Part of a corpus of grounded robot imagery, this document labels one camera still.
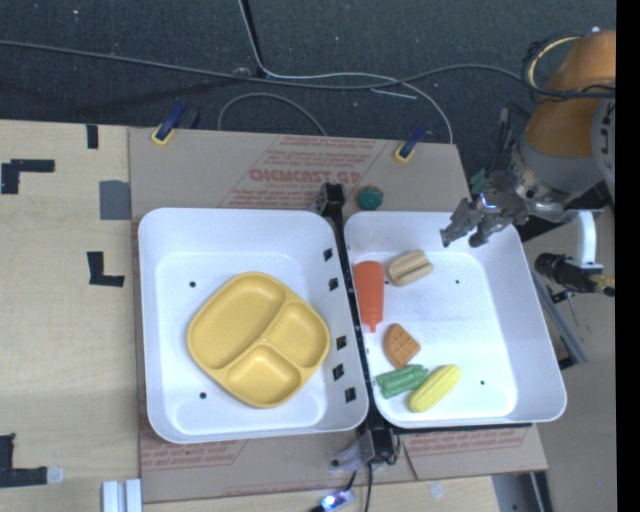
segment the yellow plate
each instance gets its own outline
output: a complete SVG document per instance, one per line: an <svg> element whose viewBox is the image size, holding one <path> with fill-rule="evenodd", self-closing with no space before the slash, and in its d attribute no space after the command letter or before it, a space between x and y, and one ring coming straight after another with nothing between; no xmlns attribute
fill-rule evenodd
<svg viewBox="0 0 640 512"><path fill-rule="evenodd" d="M187 331L191 357L229 393L255 407L294 396L329 352L326 323L295 292L259 272L209 298Z"/></svg>

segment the cardboard box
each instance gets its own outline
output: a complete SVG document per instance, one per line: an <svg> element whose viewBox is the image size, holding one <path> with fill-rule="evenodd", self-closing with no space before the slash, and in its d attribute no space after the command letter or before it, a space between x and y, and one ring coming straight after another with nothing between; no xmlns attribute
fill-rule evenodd
<svg viewBox="0 0 640 512"><path fill-rule="evenodd" d="M146 416L138 224L161 207L309 209L325 182L344 185L345 218L358 211L356 194L364 185L383 191L381 211L453 211L468 194L456 147L419 144L401 165L392 158L397 141L178 130L158 147L152 131L129 130L145 502L342 487L349 475L332 474L330 460L355 441L355 431L190 445L155 434ZM376 482L546 469L535 426L401 439L396 464L378 468Z"/></svg>

